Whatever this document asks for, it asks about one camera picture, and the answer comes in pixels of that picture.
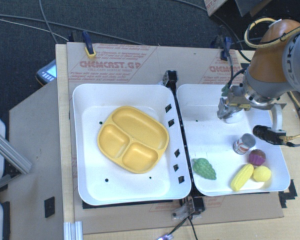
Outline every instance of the toy food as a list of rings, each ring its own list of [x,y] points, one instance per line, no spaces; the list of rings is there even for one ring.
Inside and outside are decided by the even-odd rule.
[[[250,152],[248,162],[254,166],[260,166],[266,161],[266,154],[260,149],[254,149]]]
[[[205,158],[193,159],[193,171],[208,180],[216,180],[216,171]]]
[[[266,182],[271,178],[271,170],[261,165],[254,169],[252,177],[256,182]]]
[[[244,165],[241,170],[234,176],[230,187],[234,191],[239,191],[243,185],[250,179],[254,173],[254,166],[251,163]]]

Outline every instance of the tin can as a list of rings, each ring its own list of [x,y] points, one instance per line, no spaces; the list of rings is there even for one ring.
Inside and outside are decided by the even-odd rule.
[[[245,133],[233,143],[233,150],[239,155],[245,154],[249,149],[256,145],[256,139],[252,134]]]

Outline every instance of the yellow divided plate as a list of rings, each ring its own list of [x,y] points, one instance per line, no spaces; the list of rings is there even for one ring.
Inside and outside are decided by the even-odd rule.
[[[160,160],[169,142],[167,129],[132,106],[121,106],[103,123],[97,143],[101,152],[122,168],[142,174]]]

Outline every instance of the black floor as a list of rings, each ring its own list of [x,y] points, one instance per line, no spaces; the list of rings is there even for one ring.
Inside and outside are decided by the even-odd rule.
[[[182,1],[204,7],[204,0]],[[262,16],[300,22],[300,0],[272,0],[254,17],[241,17],[234,0],[219,8],[217,17],[173,0],[42,0],[42,6],[51,22],[131,40],[91,34],[94,43],[109,44],[208,48],[223,23],[242,39],[248,24]],[[43,19],[39,0],[0,0],[0,14]],[[44,22],[0,19],[47,29]],[[65,38],[74,30],[54,24],[51,28]],[[66,43],[59,37],[57,42]],[[0,118],[6,124],[9,110],[41,87],[35,75],[54,58],[50,33],[0,21]]]

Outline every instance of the yellow corn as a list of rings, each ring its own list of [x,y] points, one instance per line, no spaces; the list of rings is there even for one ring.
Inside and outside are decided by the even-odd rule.
[[[231,181],[230,187],[234,191],[239,191],[243,185],[250,179],[254,173],[254,166],[251,163],[247,163],[241,168],[241,170],[234,176]]]

